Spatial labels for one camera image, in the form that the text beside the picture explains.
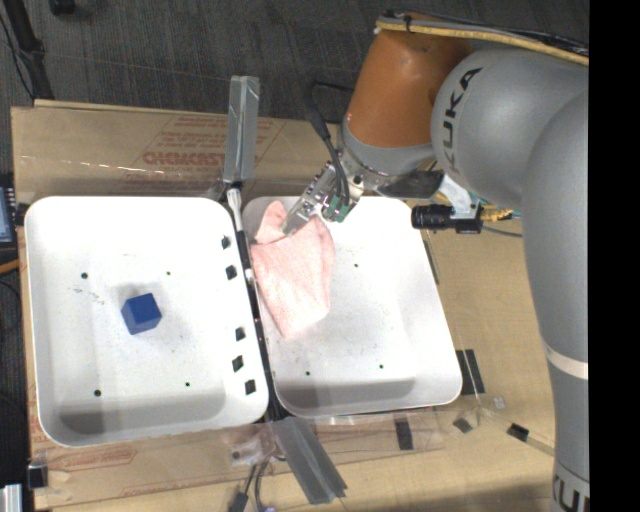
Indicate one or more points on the brown cardboard board red print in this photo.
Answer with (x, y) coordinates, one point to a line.
(100, 150)

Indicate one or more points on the pink cloth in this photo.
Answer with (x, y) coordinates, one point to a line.
(295, 280)

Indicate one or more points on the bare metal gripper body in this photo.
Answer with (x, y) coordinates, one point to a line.
(327, 192)

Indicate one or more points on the blue cube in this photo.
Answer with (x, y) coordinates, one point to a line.
(142, 314)

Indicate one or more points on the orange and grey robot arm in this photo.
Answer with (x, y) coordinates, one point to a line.
(500, 125)

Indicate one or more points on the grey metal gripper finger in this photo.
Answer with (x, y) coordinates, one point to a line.
(309, 218)
(295, 218)

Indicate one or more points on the white plastic tray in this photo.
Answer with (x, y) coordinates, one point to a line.
(150, 370)
(380, 310)

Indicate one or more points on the black cylinder on white bracket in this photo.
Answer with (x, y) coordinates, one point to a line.
(431, 217)

